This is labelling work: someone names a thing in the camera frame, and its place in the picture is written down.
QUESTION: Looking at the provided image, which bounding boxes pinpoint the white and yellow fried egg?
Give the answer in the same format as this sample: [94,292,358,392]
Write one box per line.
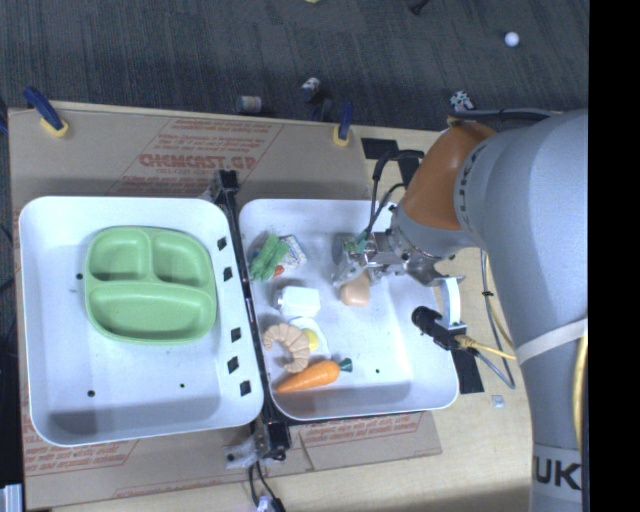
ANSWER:
[289,316,332,358]

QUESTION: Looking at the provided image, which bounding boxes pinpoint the white carton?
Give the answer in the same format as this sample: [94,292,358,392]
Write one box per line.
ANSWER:
[272,285,322,318]

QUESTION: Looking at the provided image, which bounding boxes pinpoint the peach rounded toy food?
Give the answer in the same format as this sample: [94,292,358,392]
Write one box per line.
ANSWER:
[339,272,372,308]

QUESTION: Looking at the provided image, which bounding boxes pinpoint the orange carrot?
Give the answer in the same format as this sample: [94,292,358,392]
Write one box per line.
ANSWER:
[275,357,354,395]

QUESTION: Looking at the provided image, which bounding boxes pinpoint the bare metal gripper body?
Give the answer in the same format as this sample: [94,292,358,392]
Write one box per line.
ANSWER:
[344,232,466,288]

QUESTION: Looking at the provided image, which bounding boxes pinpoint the thin black and white rod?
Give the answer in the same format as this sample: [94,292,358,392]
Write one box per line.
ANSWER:
[224,187,275,427]

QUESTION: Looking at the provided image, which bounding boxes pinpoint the black cylinder on white bracket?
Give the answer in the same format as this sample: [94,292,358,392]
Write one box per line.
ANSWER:
[411,276,469,352]

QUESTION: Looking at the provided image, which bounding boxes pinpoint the white and blue packet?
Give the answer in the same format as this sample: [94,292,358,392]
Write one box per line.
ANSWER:
[277,234,309,268]

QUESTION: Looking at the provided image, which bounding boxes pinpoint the green divided plate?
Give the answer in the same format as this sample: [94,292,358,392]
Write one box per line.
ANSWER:
[83,225,219,346]

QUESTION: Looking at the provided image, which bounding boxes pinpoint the tan croissant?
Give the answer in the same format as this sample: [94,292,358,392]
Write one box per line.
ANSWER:
[262,322,312,375]

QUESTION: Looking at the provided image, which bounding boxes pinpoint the black block with thin wires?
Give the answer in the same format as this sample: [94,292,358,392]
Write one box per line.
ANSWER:
[224,421,294,470]
[211,168,242,204]

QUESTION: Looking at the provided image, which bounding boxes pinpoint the white plastic tray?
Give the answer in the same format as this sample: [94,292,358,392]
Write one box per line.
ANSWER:
[18,194,265,448]
[238,198,460,422]

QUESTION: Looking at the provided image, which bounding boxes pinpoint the brown cardboard board red print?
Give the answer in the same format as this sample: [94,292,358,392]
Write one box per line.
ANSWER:
[7,99,444,511]

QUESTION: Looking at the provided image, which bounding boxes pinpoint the green pea pod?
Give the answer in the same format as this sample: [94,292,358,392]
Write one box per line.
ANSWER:
[248,233,292,283]

